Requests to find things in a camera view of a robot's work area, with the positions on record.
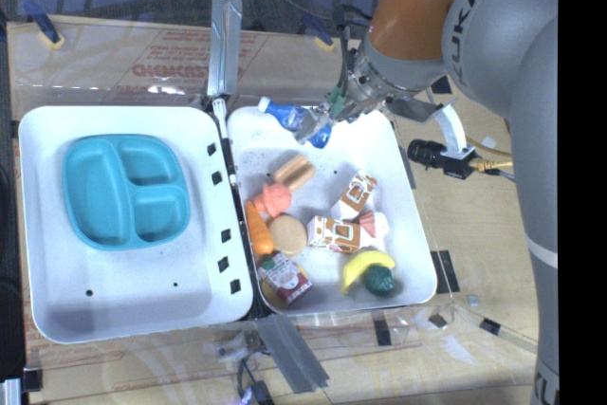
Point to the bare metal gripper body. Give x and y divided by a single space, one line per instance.
365 92

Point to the blue divided plate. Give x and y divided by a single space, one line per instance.
99 189

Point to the white plastic tray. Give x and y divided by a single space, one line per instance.
408 261
137 289

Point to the tan round biscuit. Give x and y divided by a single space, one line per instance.
288 234

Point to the yellow round disc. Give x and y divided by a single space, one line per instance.
269 296

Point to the red and white carton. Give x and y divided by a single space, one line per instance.
287 280

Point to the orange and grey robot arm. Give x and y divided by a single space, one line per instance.
502 38

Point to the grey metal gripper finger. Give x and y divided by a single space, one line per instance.
306 125
323 118

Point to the brown cardboard board, red print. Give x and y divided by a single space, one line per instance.
294 47

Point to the pink and white toy cupcake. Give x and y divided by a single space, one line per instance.
377 224

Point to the black cylinder on white bracket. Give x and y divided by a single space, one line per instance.
434 154

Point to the yellow banana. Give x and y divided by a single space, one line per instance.
365 260

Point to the orange carrot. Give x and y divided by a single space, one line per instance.
259 230

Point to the blue bottle with white cap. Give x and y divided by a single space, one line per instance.
283 113

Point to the green broccoli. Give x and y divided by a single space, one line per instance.
379 282

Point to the tan hot dog bun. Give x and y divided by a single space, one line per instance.
294 171

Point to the white and brown carton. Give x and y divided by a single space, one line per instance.
355 194
334 234

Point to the pink toy ice cream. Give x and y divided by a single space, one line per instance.
275 199

